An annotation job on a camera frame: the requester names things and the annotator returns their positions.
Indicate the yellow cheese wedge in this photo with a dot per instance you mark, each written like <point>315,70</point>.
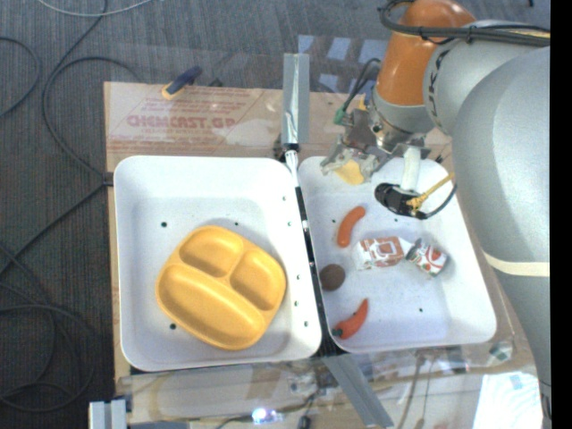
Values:
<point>351,173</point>

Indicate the white plastic tray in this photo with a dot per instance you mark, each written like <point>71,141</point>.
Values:
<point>147,257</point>
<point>402,302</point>

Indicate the yellow divided plate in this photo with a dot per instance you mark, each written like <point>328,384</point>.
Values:
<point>223,288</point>

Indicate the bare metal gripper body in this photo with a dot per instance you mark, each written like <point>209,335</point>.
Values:
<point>366,139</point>

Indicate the orange carrot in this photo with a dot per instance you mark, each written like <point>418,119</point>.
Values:
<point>354,322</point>

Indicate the brown cardboard board red print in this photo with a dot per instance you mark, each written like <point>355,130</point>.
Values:
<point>179,123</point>

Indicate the red and white can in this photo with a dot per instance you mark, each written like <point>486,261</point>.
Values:
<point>429,259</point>

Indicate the brown round biscuit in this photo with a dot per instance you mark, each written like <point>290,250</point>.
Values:
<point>332,277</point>

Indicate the orange sausage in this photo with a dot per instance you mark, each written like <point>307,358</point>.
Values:
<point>349,227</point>

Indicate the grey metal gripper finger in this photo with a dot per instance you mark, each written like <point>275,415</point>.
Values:
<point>371,167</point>
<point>336,158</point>

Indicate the black cylinder on white bracket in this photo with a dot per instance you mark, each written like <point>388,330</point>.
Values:
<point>395,197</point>

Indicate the white and red carton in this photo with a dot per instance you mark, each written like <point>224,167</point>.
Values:
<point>382,253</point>

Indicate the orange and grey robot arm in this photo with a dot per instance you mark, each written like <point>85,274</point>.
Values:
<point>500,150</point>

